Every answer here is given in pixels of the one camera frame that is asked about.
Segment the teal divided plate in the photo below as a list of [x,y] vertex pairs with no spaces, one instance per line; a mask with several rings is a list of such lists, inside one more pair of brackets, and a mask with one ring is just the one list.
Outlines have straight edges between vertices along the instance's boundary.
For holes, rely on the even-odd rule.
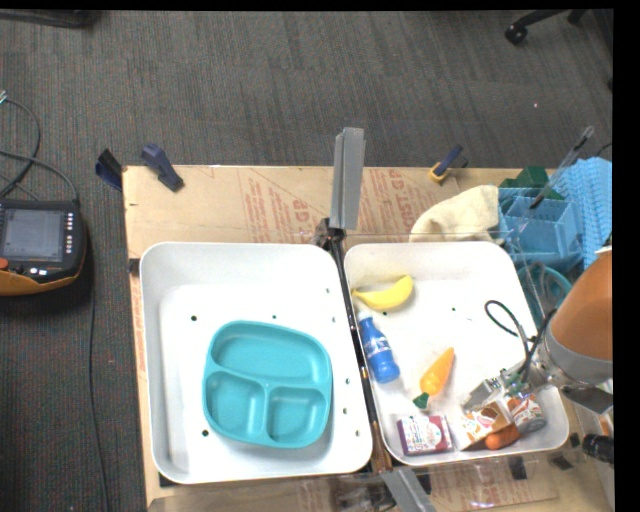
[[213,335],[202,382],[204,414],[237,441],[303,448],[324,432],[331,408],[331,359],[312,336],[238,320]]

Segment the device screen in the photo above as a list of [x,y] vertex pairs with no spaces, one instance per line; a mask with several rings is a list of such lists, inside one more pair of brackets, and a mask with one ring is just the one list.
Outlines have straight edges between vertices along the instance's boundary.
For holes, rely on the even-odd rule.
[[64,212],[7,208],[2,240],[7,259],[61,262]]

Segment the white plastic tray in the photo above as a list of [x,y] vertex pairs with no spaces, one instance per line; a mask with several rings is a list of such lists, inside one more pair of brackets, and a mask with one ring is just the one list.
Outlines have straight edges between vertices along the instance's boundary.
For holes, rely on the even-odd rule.
[[[569,422],[556,388],[538,393],[548,419],[541,430],[523,436],[501,450],[460,451],[407,456],[396,426],[398,419],[420,414],[413,404],[419,381],[448,347],[455,360],[444,390],[429,399],[429,414],[444,414],[452,426],[462,415],[460,404],[484,379],[495,377],[524,358],[523,344],[499,328],[485,313],[494,299],[511,310],[527,336],[536,333],[526,298],[509,255],[492,242],[363,243],[345,255],[345,273],[351,289],[384,289],[405,274],[414,291],[402,306],[386,314],[374,313],[374,323],[387,336],[400,378],[388,384],[372,381],[376,410],[389,452],[411,466],[468,461],[492,456],[524,454],[559,448],[569,434]],[[491,313],[509,329],[509,317],[492,306]]]
[[[195,484],[350,473],[371,430],[337,267],[313,245],[167,242],[140,262],[152,454],[170,480]],[[300,449],[252,445],[210,428],[206,351],[232,320],[306,332],[331,357],[332,406],[320,439]]]

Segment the chair wheel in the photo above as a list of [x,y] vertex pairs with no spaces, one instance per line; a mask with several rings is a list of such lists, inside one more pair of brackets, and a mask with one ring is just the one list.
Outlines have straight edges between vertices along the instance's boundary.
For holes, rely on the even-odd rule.
[[504,36],[513,44],[520,43],[529,31],[525,27],[520,27],[518,25],[511,25],[507,31],[504,33]]

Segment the wooden table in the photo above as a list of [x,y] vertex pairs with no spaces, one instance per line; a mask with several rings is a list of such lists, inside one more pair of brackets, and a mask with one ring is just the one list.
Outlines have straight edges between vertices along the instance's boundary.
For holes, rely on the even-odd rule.
[[[123,171],[123,199],[134,318],[145,491],[149,510],[164,512],[271,510],[328,512],[334,496],[353,496],[369,484],[346,477],[288,479],[234,484],[161,485],[153,461],[149,431],[140,283],[136,262],[162,241],[304,243],[329,216],[333,168],[174,166],[185,186],[171,192],[155,171],[129,166]],[[408,234],[432,205],[483,184],[499,185],[521,169],[452,169],[442,184],[427,178],[426,168],[365,168],[358,231]],[[585,433],[573,404],[566,402],[570,432]],[[469,488],[434,487],[438,510],[462,510],[469,501],[500,505],[504,511],[608,511],[596,463],[584,459],[561,471],[545,456],[528,466],[525,481],[481,483]],[[460,482],[452,471],[443,481]]]

